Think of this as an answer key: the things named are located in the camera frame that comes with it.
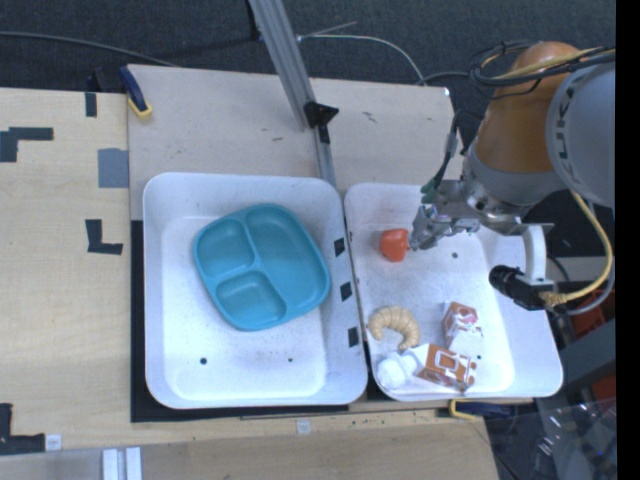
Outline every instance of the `black clamp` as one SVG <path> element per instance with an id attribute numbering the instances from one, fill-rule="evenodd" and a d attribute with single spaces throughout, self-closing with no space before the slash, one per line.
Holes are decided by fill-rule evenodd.
<path id="1" fill-rule="evenodd" d="M 338 112 L 339 110 L 337 108 L 322 105 L 315 101 L 310 101 L 304 106 L 304 114 L 307 116 L 307 122 L 311 128 L 318 128 L 320 132 L 320 142 L 323 144 L 330 144 L 331 142 L 329 140 L 327 125 Z"/>

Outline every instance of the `gray tape square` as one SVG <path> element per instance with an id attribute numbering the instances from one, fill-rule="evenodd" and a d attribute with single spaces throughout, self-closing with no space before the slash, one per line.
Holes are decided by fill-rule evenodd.
<path id="1" fill-rule="evenodd" d="M 129 187 L 129 152 L 117 149 L 98 150 L 98 186 L 100 188 Z"/>

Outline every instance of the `metal bracket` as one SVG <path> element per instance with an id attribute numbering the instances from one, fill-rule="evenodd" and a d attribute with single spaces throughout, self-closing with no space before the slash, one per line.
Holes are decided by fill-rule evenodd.
<path id="1" fill-rule="evenodd" d="M 323 144 L 330 144 L 329 130 L 327 125 L 336 114 L 338 109 L 329 107 L 327 105 L 321 105 L 315 101 L 310 101 L 304 106 L 304 113 L 307 116 L 307 122 L 311 128 L 317 128 L 320 133 L 320 142 Z"/>
<path id="2" fill-rule="evenodd" d="M 102 450 L 102 480 L 142 480 L 140 447 Z"/>

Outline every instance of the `black tape mark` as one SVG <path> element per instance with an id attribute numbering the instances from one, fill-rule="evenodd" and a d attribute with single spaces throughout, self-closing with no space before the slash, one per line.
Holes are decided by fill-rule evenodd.
<path id="1" fill-rule="evenodd" d="M 98 117 L 98 98 L 94 92 L 84 93 L 84 113 L 87 117 Z"/>
<path id="2" fill-rule="evenodd" d="M 340 296 L 342 297 L 342 300 L 345 301 L 347 300 L 349 297 L 351 297 L 351 295 L 353 294 L 353 292 L 351 291 L 351 283 L 344 283 L 341 287 L 340 287 Z"/>
<path id="3" fill-rule="evenodd" d="M 349 329 L 349 348 L 355 347 L 358 343 L 360 343 L 358 328 L 352 327 L 351 329 Z"/>
<path id="4" fill-rule="evenodd" d="M 123 244 L 102 243 L 102 221 L 100 219 L 86 219 L 89 248 L 87 252 L 100 254 L 122 254 Z"/>
<path id="5" fill-rule="evenodd" d="M 45 435 L 12 436 L 11 404 L 0 404 L 0 455 L 39 453 L 45 451 Z"/>
<path id="6" fill-rule="evenodd" d="M 98 186 L 129 187 L 129 152 L 117 148 L 98 150 Z"/>
<path id="7" fill-rule="evenodd" d="M 333 250 L 336 253 L 336 258 L 340 256 L 345 251 L 344 238 L 339 238 L 335 242 L 333 242 Z"/>
<path id="8" fill-rule="evenodd" d="M 53 140 L 53 128 L 13 128 L 0 132 L 0 162 L 18 161 L 19 140 Z"/>

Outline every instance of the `metal pole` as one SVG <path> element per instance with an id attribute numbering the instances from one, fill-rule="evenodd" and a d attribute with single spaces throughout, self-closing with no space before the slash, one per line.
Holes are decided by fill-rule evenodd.
<path id="1" fill-rule="evenodd" d="M 305 114 L 305 105 L 315 103 L 316 99 L 282 0 L 248 1 L 298 125 L 303 130 L 309 127 L 314 130 L 320 176 L 335 186 L 326 130 L 322 135 L 318 126 L 310 125 Z"/>

